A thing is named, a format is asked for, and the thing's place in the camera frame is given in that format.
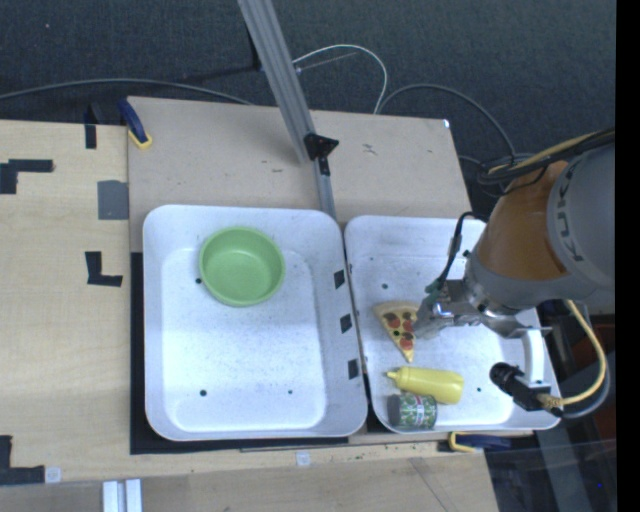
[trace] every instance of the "table surface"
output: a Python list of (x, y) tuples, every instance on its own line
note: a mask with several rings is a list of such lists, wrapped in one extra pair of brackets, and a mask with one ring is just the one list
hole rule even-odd
[[(165, 100), (134, 103), (150, 126), (154, 106), (171, 107), (169, 112), (178, 106)], [(13, 436), (12, 467), (59, 467), (64, 481), (87, 481), (296, 465), (296, 451), (288, 449), (129, 454), (130, 253), (138, 249), (138, 222), (145, 210), (170, 202), (317, 207), (316, 191), (305, 185), (307, 179), (314, 183), (313, 178), (304, 175), (301, 181), (296, 176), (295, 169), (306, 166), (293, 161), (292, 149), (286, 149), (288, 134), (277, 109), (199, 102), (179, 107), (187, 114), (198, 107), (218, 111), (210, 125), (218, 134), (253, 133), (248, 141), (223, 144), (223, 160), (239, 158), (244, 172), (222, 167), (222, 172), (209, 173), (207, 179), (214, 179), (209, 190), (219, 191), (213, 196), (191, 201), (176, 174), (165, 179), (170, 187), (141, 192), (146, 168), (140, 161), (163, 153), (160, 131), (154, 138), (157, 146), (144, 153), (119, 126), (98, 125), (97, 147), (87, 149), (83, 125), (0, 121), (0, 162), (50, 159), (55, 165), (52, 173), (20, 173), (17, 193), (0, 195), (0, 434)], [(345, 149), (330, 157), (341, 224), (364, 214), (454, 218), (469, 208), (453, 141), (442, 121), (313, 115), (318, 130), (340, 139)], [(266, 142), (258, 143), (262, 136)], [(171, 151), (179, 150), (167, 144)], [(215, 148), (217, 158), (222, 158), (223, 146)], [(176, 158), (188, 161), (189, 153)], [(132, 161), (142, 169), (139, 175), (131, 173)], [(170, 174), (168, 168), (156, 167), (157, 181)], [(261, 192), (247, 186), (263, 179), (280, 180), (279, 186), (271, 184)], [(97, 183), (107, 180), (129, 183), (131, 223), (98, 218)], [(216, 180), (225, 186), (217, 186)], [(403, 185), (389, 188), (390, 182)], [(198, 188), (194, 183), (192, 191)], [(437, 193), (426, 198), (414, 183)], [(297, 194), (300, 186), (303, 198)], [(225, 190), (231, 191), (230, 199)], [(120, 287), (87, 284), (87, 251), (102, 252), (102, 273), (123, 276)], [(421, 437), (366, 432), (352, 436), (348, 446), (309, 452), (314, 465), (444, 455)], [(486, 491), (487, 510), (494, 510), (486, 466), (481, 465), (477, 478)]]

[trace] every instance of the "green bowl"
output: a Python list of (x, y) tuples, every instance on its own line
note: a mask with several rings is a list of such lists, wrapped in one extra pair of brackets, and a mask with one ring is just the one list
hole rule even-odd
[(200, 249), (200, 276), (211, 294), (229, 306), (253, 306), (282, 285), (285, 263), (262, 231), (232, 227), (211, 235)]

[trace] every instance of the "mustard bottle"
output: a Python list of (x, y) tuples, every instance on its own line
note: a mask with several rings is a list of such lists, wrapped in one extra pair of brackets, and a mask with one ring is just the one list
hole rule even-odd
[(396, 386), (417, 395), (431, 395), (443, 404), (457, 404), (462, 396), (464, 378), (456, 372), (402, 366), (387, 372)]

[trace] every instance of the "toy pizza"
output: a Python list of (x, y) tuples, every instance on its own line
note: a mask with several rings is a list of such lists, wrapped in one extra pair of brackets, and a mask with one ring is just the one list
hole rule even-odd
[(373, 311), (404, 358), (413, 362), (413, 351), (416, 335), (413, 322), (418, 319), (420, 304), (405, 301), (383, 302), (374, 306)]

